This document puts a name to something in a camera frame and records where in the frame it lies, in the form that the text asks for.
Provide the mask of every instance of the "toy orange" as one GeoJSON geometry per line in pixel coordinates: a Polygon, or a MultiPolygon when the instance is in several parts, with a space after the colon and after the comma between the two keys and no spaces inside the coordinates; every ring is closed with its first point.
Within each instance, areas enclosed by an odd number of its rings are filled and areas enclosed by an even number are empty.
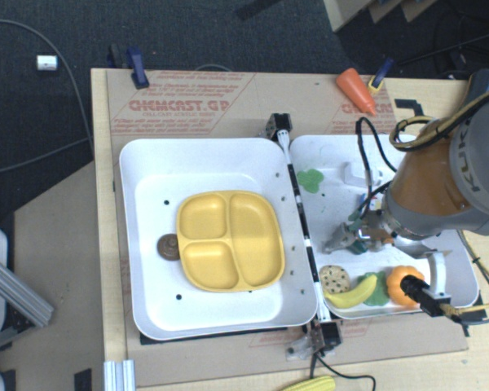
{"type": "Polygon", "coordinates": [[[424,281],[424,275],[414,266],[396,266],[391,272],[390,276],[386,279],[385,284],[388,286],[388,294],[393,302],[399,305],[405,305],[406,307],[414,307],[418,303],[406,296],[400,282],[406,275],[414,275],[418,279],[424,281]]]}

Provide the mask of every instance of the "toy sink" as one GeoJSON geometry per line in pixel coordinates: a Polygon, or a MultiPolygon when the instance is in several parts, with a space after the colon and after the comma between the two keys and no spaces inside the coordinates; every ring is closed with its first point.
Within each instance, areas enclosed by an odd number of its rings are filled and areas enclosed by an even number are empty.
{"type": "MultiPolygon", "coordinates": [[[[403,153],[387,138],[381,143],[398,166],[403,153]]],[[[389,181],[393,174],[374,139],[365,138],[364,146],[373,172],[379,173],[375,186],[389,181]]],[[[346,177],[354,165],[363,174],[356,136],[300,136],[292,141],[290,156],[296,174],[322,176],[311,188],[299,182],[315,272],[340,266],[357,283],[367,272],[389,275],[405,265],[415,266],[427,283],[438,282],[439,267],[401,246],[324,253],[325,242],[366,192],[365,184],[352,178],[355,173],[346,177]]],[[[174,340],[298,326],[315,317],[317,306],[322,310],[286,158],[276,143],[264,138],[139,139],[121,151],[120,170],[134,320],[145,336],[174,340]],[[181,259],[158,254],[156,244],[164,235],[177,236],[181,259]]],[[[478,283],[457,233],[444,231],[421,246],[442,254],[444,292],[452,304],[472,305],[478,283]]],[[[336,309],[326,301],[326,306],[344,319],[418,311],[391,302],[336,309]]]]}
{"type": "Polygon", "coordinates": [[[178,211],[178,249],[187,278],[207,291],[252,291],[284,271],[275,211],[250,191],[211,191],[178,211]]]}
{"type": "Polygon", "coordinates": [[[289,172],[277,144],[264,138],[137,139],[124,146],[120,171],[134,320],[145,336],[175,340],[298,326],[313,319],[315,288],[289,172]],[[202,196],[214,191],[246,195],[202,196]],[[182,204],[180,216],[194,220],[200,209],[212,209],[209,230],[199,233],[197,223],[182,225],[180,217],[177,231],[182,204]],[[255,251],[244,233],[257,232],[259,223],[243,222],[250,215],[265,225],[262,240],[253,242],[259,247],[255,251]],[[277,235],[264,236],[265,230],[275,233],[274,217],[282,242],[277,235]],[[156,250],[167,234],[187,243],[178,261],[167,261],[156,250]],[[245,251],[255,254],[251,261],[241,259],[245,251]],[[198,270],[214,254],[226,273],[215,285],[198,270]],[[236,272],[227,270],[232,267],[236,272]],[[205,288],[230,291],[206,291],[188,276],[205,288]]]}

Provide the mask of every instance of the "blue clamp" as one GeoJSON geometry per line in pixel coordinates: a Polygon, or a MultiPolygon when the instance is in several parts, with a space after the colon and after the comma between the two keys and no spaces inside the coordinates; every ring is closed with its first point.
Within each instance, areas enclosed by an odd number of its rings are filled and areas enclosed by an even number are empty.
{"type": "Polygon", "coordinates": [[[389,72],[391,67],[393,67],[393,64],[393,59],[385,59],[383,65],[379,68],[377,73],[369,80],[368,90],[370,93],[376,94],[381,89],[382,80],[384,80],[385,75],[389,72]]]}
{"type": "Polygon", "coordinates": [[[126,51],[127,63],[130,68],[134,69],[132,81],[136,88],[142,89],[149,86],[145,70],[143,68],[143,55],[137,46],[129,46],[126,51]]]}

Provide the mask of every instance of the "white tray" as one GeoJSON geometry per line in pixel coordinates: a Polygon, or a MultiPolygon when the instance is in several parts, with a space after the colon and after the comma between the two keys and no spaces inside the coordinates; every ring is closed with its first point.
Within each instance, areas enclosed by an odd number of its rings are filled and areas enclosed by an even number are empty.
{"type": "Polygon", "coordinates": [[[302,325],[317,298],[284,155],[262,138],[139,139],[120,154],[134,320],[154,340],[302,325]],[[217,190],[264,196],[284,243],[279,281],[253,292],[194,287],[180,261],[159,256],[162,235],[175,232],[179,205],[217,190]]]}
{"type": "MultiPolygon", "coordinates": [[[[393,173],[382,160],[373,136],[363,137],[370,165],[382,172],[381,184],[392,179],[393,173]]],[[[397,166],[403,153],[395,150],[387,135],[381,136],[381,143],[390,162],[397,166]]],[[[337,226],[346,222],[348,216],[359,205],[365,187],[345,183],[345,170],[348,164],[356,163],[363,167],[354,135],[316,135],[296,138],[290,146],[293,167],[296,172],[317,169],[324,175],[319,192],[312,194],[301,187],[308,229],[314,249],[317,270],[326,265],[342,266],[354,281],[366,272],[385,271],[389,275],[398,265],[415,266],[431,283],[430,264],[425,258],[415,259],[392,246],[385,246],[380,252],[366,252],[360,255],[341,249],[331,254],[323,253],[324,244],[331,239],[337,226]]],[[[446,291],[452,295],[454,306],[472,305],[478,297],[478,283],[474,276],[469,255],[455,231],[444,231],[439,237],[422,242],[430,249],[445,252],[446,291]]],[[[344,319],[358,319],[385,314],[409,313],[410,310],[393,303],[384,306],[357,305],[350,309],[336,309],[330,303],[328,308],[344,319]]]]}

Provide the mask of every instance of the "yellow plate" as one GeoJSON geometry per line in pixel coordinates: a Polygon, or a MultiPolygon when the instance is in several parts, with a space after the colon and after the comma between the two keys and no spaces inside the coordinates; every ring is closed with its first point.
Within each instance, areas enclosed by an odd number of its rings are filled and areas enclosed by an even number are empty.
{"type": "Polygon", "coordinates": [[[249,191],[211,191],[179,207],[179,255],[188,279],[208,291],[252,291],[277,281],[284,248],[271,204],[249,191]]]}

